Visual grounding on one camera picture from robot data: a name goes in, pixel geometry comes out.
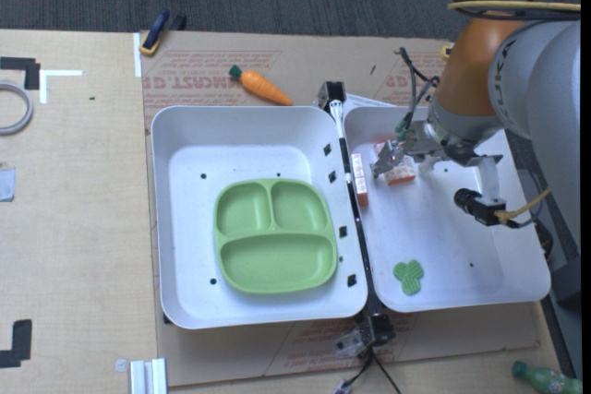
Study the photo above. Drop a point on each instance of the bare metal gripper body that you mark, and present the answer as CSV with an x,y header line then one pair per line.
x,y
431,143

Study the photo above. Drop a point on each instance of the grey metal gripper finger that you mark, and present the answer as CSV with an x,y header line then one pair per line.
x,y
392,150
379,168

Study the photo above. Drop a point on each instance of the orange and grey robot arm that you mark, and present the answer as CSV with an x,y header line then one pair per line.
x,y
531,74

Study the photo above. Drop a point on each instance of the orange and white carton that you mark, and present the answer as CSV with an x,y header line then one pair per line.
x,y
401,174
360,184

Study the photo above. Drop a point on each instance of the white plastic tray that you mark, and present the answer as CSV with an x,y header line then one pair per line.
x,y
452,244
194,217

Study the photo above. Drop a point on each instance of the green ridged clover shape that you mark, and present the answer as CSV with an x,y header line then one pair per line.
x,y
409,277

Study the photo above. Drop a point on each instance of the green divided plate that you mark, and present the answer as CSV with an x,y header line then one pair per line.
x,y
277,258

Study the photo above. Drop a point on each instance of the orange carrot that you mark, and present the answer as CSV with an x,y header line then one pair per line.
x,y
263,87

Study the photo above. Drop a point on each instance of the brown cardboard board red print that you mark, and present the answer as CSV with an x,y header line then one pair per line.
x,y
258,60

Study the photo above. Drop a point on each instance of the green plastic bottle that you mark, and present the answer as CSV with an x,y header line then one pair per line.
x,y
549,379

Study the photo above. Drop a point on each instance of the black cylinder on white bracket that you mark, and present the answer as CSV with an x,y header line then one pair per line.
x,y
472,202

